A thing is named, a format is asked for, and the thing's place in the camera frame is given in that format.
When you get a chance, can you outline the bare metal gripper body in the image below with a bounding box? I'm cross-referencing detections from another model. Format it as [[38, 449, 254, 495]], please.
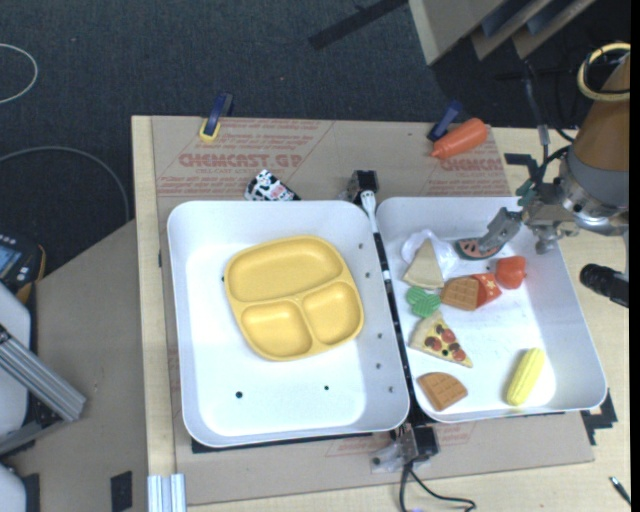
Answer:
[[519, 183, 629, 242]]

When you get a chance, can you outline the red and green watermelon slice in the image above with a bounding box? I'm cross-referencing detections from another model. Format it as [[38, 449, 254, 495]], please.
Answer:
[[453, 238, 504, 262]]

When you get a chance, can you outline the red pepper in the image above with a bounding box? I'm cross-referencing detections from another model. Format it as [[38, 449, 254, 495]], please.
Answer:
[[494, 255, 529, 291]]

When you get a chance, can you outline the red box with waffle fries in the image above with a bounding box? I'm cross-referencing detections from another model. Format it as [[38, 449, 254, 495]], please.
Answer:
[[439, 272, 504, 312]]

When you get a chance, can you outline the tan triangular sandwich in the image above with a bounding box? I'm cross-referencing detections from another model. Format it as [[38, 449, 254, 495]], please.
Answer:
[[401, 238, 446, 291]]

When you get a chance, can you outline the white fried egg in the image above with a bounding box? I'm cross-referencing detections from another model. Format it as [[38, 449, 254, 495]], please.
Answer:
[[400, 228, 457, 267]]

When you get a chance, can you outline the white plastic tray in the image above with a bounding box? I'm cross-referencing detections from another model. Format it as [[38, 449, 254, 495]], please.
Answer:
[[374, 195, 609, 424], [166, 199, 412, 448]]

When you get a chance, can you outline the green toy vegetable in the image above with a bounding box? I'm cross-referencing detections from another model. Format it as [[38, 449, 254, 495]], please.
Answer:
[[405, 285, 443, 319]]

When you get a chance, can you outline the thin black and white rod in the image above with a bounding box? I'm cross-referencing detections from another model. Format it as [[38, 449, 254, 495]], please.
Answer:
[[360, 190, 417, 427]]

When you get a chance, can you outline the pizza slice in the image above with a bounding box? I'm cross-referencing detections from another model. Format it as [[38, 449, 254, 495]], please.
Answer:
[[409, 309, 474, 369]]

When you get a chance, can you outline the yellow corn cob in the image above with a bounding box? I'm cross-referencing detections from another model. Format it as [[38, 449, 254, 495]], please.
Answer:
[[505, 347, 547, 407]]

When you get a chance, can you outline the orange waffle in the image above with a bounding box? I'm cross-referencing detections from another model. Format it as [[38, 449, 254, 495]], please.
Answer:
[[415, 371, 470, 413]]

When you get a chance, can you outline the brown cardboard board red print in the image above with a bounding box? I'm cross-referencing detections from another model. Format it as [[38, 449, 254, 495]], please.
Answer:
[[149, 115, 597, 507]]

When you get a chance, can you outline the yellow divided plate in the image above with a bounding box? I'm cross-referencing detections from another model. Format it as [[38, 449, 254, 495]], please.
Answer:
[[222, 234, 365, 363]]

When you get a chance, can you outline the black and white carton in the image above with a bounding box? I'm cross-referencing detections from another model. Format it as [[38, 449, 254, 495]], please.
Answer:
[[243, 168, 302, 203]]

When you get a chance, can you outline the black pen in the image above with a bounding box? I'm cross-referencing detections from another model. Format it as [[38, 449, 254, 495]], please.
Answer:
[[608, 475, 631, 505]]

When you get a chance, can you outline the black cylinder on white bracket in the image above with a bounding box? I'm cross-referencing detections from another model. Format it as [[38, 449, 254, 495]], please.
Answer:
[[579, 262, 631, 309]]

